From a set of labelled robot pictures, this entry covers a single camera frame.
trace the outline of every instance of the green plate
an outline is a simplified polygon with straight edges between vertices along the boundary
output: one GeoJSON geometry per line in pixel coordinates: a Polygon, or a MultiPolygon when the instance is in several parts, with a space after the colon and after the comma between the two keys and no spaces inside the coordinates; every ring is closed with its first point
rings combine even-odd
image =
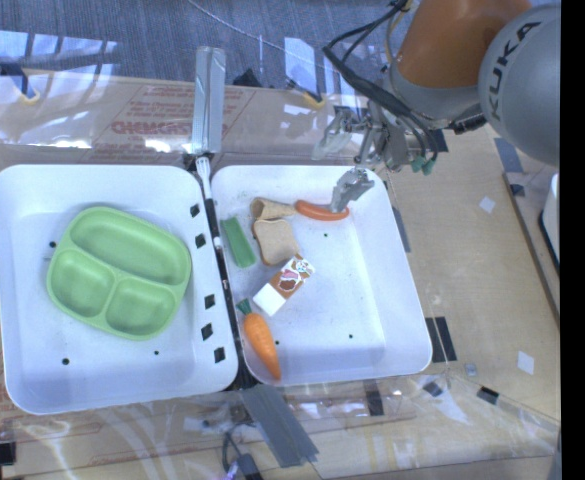
{"type": "Polygon", "coordinates": [[[190,251],[179,238],[129,213],[95,206],[65,230],[47,291],[74,318],[145,340],[169,325],[191,273],[190,251]]]}

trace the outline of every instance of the white paper piece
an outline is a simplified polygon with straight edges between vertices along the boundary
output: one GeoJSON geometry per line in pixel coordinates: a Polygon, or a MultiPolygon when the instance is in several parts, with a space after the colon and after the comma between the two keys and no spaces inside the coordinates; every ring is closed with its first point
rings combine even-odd
{"type": "Polygon", "coordinates": [[[525,373],[534,375],[534,358],[532,356],[527,355],[525,352],[521,352],[520,350],[517,366],[525,373]]]}
{"type": "Polygon", "coordinates": [[[488,196],[485,196],[481,202],[479,203],[479,206],[485,210],[488,213],[492,213],[492,210],[494,210],[494,207],[496,206],[496,203],[494,201],[492,201],[492,199],[490,199],[488,196]]]}

